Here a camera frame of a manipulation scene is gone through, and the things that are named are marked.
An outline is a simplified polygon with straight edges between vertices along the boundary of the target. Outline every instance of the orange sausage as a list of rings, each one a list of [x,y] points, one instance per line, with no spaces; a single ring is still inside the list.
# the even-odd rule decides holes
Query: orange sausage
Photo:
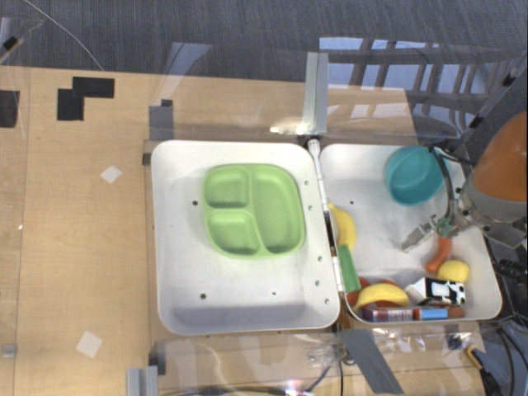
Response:
[[[436,273],[440,266],[449,256],[449,251],[451,250],[451,239],[438,237],[438,251],[436,255],[426,264],[426,270],[430,273]]]

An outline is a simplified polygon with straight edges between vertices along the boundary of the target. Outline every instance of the toy banana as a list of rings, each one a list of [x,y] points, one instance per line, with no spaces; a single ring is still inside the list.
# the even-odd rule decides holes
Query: toy banana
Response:
[[[400,306],[409,305],[409,297],[404,290],[389,283],[377,283],[361,290],[353,309],[357,310],[378,300],[394,302]]]
[[[337,208],[334,204],[330,203],[328,206],[339,228],[339,233],[337,233],[337,246],[347,245],[348,249],[352,251],[354,245],[356,245],[356,225],[354,224],[354,220],[352,220],[352,217],[345,210]]]

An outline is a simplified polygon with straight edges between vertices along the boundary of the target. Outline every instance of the wooden surface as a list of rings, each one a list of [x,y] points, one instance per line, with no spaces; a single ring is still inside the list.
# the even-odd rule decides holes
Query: wooden surface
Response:
[[[75,75],[115,78],[115,98],[87,98],[84,122],[57,121],[57,89],[71,88]],[[0,81],[13,77],[2,75]],[[12,169],[19,165],[17,157],[25,156],[18,149],[27,146],[25,190],[0,188],[3,199],[20,207],[24,204],[21,247],[20,243],[17,246],[19,232],[8,240],[3,234],[2,245],[10,244],[3,245],[0,252],[1,343],[16,340],[18,354],[14,361],[0,359],[0,393],[124,395],[126,369],[146,366],[151,337],[155,340],[157,336],[151,327],[159,326],[150,320],[155,313],[152,301],[149,315],[145,171],[141,163],[149,136],[149,105],[159,104],[161,98],[173,99],[178,133],[203,137],[200,123],[210,119],[218,130],[254,127],[264,134],[271,120],[299,116],[304,86],[45,69],[18,77],[25,78],[16,84],[22,107],[30,105],[31,91],[27,135],[20,140],[20,130],[0,130],[2,148],[7,143],[10,149],[10,155],[0,162],[2,177],[13,179],[9,183],[24,182],[24,171]],[[123,172],[112,184],[100,177],[110,166]],[[11,224],[3,222],[0,227],[2,233],[12,231]],[[11,246],[12,254],[4,251]],[[400,330],[402,342],[411,334],[419,342],[424,330]],[[102,339],[93,358],[76,350],[85,331]],[[441,329],[429,330],[429,334],[433,338],[428,346],[412,346],[411,350],[394,346],[391,339],[377,340],[404,389],[410,394],[427,394],[425,380],[431,383],[430,394],[438,394],[439,389],[480,394],[476,369],[460,351],[447,350]],[[200,379],[194,384],[248,383],[248,377],[276,382],[297,375],[309,382],[318,375],[317,369],[305,363],[292,369],[291,362],[283,362],[305,359],[307,346],[302,337],[268,334],[254,337],[252,346],[241,346],[243,339],[202,342],[172,337],[169,345],[177,349],[172,362],[180,371],[185,365],[194,370],[194,377]],[[289,339],[296,339],[295,344]],[[474,326],[469,340],[482,343]],[[259,372],[258,363],[241,368],[249,356],[268,365],[267,374]],[[203,372],[200,359],[210,363],[210,374]],[[346,394],[352,389],[356,394],[368,394],[357,367],[347,369],[346,375]],[[337,392],[336,376],[337,370],[332,369],[317,394]],[[174,385],[193,385],[192,375],[186,377],[190,381],[183,380],[181,374],[174,377],[164,379]]]

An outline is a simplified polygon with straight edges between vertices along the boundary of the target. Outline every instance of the teal bowl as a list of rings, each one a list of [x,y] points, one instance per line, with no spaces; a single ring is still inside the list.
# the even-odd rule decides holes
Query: teal bowl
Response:
[[[413,145],[396,151],[385,166],[385,184],[401,205],[420,205],[442,188],[444,177],[435,157],[425,147]]]

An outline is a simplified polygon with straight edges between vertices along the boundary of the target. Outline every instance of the hinge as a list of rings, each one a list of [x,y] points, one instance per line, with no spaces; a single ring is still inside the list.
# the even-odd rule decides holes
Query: hinge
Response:
[[[344,292],[343,279],[341,277],[341,265],[338,257],[332,257],[333,274],[336,277],[337,292]]]

